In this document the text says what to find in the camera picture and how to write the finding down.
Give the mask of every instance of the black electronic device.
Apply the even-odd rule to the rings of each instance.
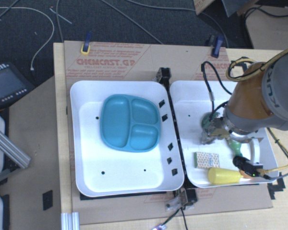
[[[10,62],[0,63],[0,109],[9,107],[34,86]]]

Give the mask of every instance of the table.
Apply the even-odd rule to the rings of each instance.
[[[249,49],[226,49],[228,58],[235,60],[247,55],[253,59],[267,61],[279,51],[276,50],[249,50]],[[60,168],[60,199],[61,212],[72,213],[72,190],[70,175],[69,158],[69,137],[68,120],[66,115],[66,82],[64,65],[64,44],[54,44],[54,68],[56,86],[56,105],[57,105],[57,126],[58,126],[58,148],[59,148],[59,168]],[[288,131],[275,131],[276,135],[288,148]],[[277,145],[273,145],[275,156],[278,163],[287,163]],[[228,213],[215,213],[204,215],[187,216],[189,229],[287,229],[288,230],[288,177],[284,178],[286,189],[284,192],[276,194],[273,201],[273,208],[251,211],[237,211]],[[134,220],[113,223],[100,223],[93,225],[81,225],[81,230],[105,230],[105,229],[152,229],[163,222],[165,218],[154,218],[147,220]],[[177,216],[168,224],[168,229],[184,229],[183,218]]]

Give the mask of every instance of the blue plate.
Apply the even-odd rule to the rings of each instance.
[[[152,150],[160,139],[160,114],[149,100],[115,94],[103,105],[100,132],[104,143],[121,151]]]

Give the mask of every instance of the white cable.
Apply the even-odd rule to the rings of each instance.
[[[30,70],[31,71],[34,71],[34,67],[33,67],[33,62],[36,58],[36,56],[38,55],[38,53],[46,46],[47,43],[49,43],[49,41],[52,39],[53,37],[53,34],[54,34],[54,23],[53,21],[50,19],[50,17],[48,15],[46,15],[45,13],[43,13],[42,11],[39,11],[39,10],[36,10],[36,9],[33,9],[33,8],[28,8],[28,7],[12,7],[11,9],[25,9],[25,10],[33,10],[33,11],[36,11],[36,12],[39,12],[40,14],[44,15],[47,17],[47,19],[51,22],[52,24],[52,33],[49,37],[49,39],[41,46],[41,48],[39,48],[39,50],[34,54],[32,60],[31,60],[31,68]]]

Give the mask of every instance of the black mat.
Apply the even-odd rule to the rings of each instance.
[[[9,6],[15,0],[0,0]],[[123,0],[106,0],[153,34],[164,44],[203,46],[213,35],[222,35],[207,16],[190,11],[164,11],[144,8]],[[194,9],[193,0],[134,0],[162,7]],[[15,7],[31,7],[46,13],[55,23],[55,33],[49,44],[34,61],[35,77],[30,63],[35,52],[51,35],[49,20],[36,11],[14,9],[0,18],[0,62],[10,61],[35,86],[53,76],[53,43],[60,42],[56,16],[50,11],[57,0],[21,0]],[[261,0],[259,4],[284,7],[288,0]],[[237,15],[227,17],[221,0],[213,2],[205,11],[223,28],[231,48],[251,48]],[[158,44],[155,39],[121,14],[98,0],[61,0],[59,14],[72,24],[60,20],[65,40],[83,41],[92,30],[92,41]]]

